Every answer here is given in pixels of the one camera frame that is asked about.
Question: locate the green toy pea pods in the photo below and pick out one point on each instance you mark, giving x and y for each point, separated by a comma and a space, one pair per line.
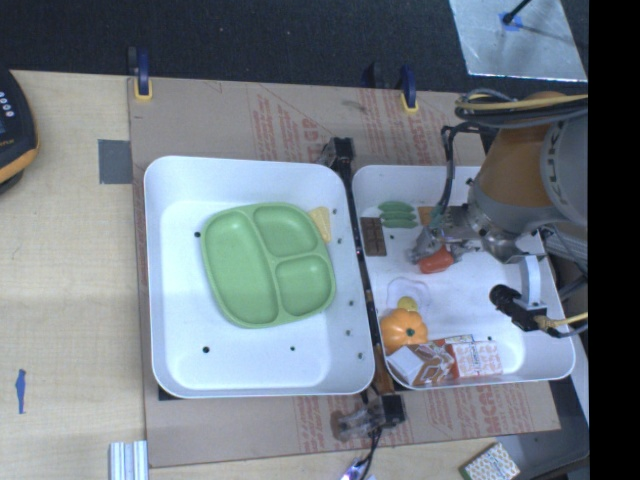
397, 214

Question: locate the yellow toy corn piece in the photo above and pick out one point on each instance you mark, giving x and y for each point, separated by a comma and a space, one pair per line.
322, 220

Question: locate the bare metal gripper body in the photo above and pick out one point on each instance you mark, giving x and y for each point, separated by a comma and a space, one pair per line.
462, 225

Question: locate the orange toy pumpkin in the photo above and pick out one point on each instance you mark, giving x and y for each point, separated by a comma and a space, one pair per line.
397, 330

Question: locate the orange red toy sausage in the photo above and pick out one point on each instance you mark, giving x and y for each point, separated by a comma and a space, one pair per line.
435, 263

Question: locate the white plastic tray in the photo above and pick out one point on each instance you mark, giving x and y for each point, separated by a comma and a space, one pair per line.
190, 358
470, 298

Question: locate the white toy fried egg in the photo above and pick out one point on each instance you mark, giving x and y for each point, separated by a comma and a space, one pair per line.
407, 288

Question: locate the brown cardboard board red print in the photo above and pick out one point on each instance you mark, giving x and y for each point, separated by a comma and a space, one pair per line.
220, 118

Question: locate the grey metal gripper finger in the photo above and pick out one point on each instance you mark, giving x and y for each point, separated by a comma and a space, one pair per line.
421, 244
457, 252

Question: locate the white and orange carton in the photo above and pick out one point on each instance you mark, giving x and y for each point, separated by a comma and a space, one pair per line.
477, 358
420, 365

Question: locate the black cylinder on white bracket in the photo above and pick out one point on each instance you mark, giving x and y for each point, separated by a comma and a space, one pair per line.
517, 305

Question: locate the small orange toy biscuit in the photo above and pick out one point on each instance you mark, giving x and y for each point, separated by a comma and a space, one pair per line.
424, 215

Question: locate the brown toy chocolate bar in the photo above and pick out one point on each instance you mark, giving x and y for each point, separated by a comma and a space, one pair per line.
373, 236

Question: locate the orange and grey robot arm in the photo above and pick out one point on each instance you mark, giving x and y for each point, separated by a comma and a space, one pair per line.
520, 168

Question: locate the green divided plate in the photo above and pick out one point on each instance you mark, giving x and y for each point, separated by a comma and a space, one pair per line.
235, 268

